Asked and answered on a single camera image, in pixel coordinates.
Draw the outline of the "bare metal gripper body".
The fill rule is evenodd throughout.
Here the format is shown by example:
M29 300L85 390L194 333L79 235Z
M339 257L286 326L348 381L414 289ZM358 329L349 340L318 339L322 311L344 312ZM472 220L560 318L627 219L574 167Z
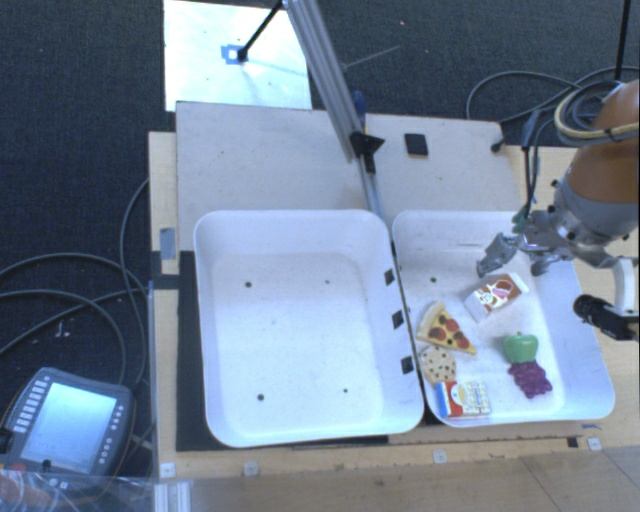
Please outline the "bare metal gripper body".
M602 252L608 238L590 229L568 210L536 210L530 213L517 247L528 253L584 256Z

